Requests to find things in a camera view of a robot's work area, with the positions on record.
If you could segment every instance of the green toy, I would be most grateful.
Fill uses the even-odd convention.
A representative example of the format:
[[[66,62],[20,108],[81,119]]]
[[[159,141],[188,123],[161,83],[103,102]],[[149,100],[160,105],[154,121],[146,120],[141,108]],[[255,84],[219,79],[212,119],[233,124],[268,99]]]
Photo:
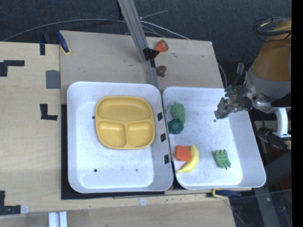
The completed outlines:
[[[179,119],[173,119],[172,121],[169,121],[167,126],[169,133],[171,134],[179,134],[184,129],[184,125]]]
[[[228,159],[226,150],[216,150],[214,152],[214,158],[219,167],[225,168],[226,170],[227,167],[231,167],[231,163]]]
[[[185,109],[182,104],[175,102],[174,105],[170,107],[170,114],[174,119],[178,119],[185,124]]]

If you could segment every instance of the white tray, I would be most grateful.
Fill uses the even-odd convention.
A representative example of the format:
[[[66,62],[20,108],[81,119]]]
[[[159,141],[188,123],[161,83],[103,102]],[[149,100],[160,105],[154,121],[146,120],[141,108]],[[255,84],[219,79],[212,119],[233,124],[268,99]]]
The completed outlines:
[[[149,102],[155,119],[155,139],[150,146],[117,150],[101,144],[92,117],[97,102],[106,96],[137,96]],[[159,121],[158,114],[163,116]],[[145,192],[164,191],[172,185],[173,171],[162,99],[156,87],[150,84],[75,82],[67,91],[67,115],[68,179],[74,190],[81,193]]]
[[[174,102],[184,105],[186,122],[180,134],[169,134],[172,154],[177,145],[195,145],[200,159],[189,173],[176,174],[186,189],[261,187],[266,174],[250,123],[248,112],[231,113],[216,120],[214,111],[224,97],[223,89],[196,87],[168,87],[164,90],[163,106],[167,123],[172,120],[170,107]],[[214,160],[214,151],[225,149],[231,162],[227,170]],[[184,162],[173,158],[174,167]]]

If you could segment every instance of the yellow banana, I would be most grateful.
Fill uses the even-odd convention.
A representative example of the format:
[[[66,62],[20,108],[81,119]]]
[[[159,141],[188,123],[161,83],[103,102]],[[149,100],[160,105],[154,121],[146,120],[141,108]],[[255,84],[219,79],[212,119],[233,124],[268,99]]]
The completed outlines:
[[[199,161],[199,151],[198,151],[198,149],[194,145],[192,145],[190,147],[189,151],[190,151],[190,155],[191,155],[191,160],[187,161],[179,170],[176,171],[176,173],[190,172],[198,164],[198,161]]]

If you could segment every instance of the yellow divided plate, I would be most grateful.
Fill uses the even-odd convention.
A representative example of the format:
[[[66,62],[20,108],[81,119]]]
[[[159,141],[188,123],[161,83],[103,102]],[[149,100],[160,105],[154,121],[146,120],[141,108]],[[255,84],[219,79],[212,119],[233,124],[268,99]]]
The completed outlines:
[[[155,122],[150,104],[134,96],[108,96],[96,106],[96,130],[101,143],[113,149],[140,149],[152,144]]]

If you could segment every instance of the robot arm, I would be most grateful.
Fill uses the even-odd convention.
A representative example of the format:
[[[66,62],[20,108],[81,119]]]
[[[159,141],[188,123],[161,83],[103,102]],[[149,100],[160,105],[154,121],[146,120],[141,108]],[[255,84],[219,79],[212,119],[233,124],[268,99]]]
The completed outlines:
[[[267,32],[260,30],[272,22],[279,22],[275,29]],[[288,123],[286,111],[290,108],[275,108],[271,103],[291,92],[291,18],[269,18],[261,23],[259,21],[254,25],[254,30],[258,35],[270,36],[264,41],[247,72],[244,84],[227,87],[225,89],[227,98],[221,98],[214,114],[217,119],[222,119],[232,112],[254,107],[267,114],[275,113],[278,128],[284,129]],[[277,148],[285,148],[284,142],[290,140],[290,135],[285,133],[285,130],[273,132],[263,128],[258,135],[264,141],[272,141]]]

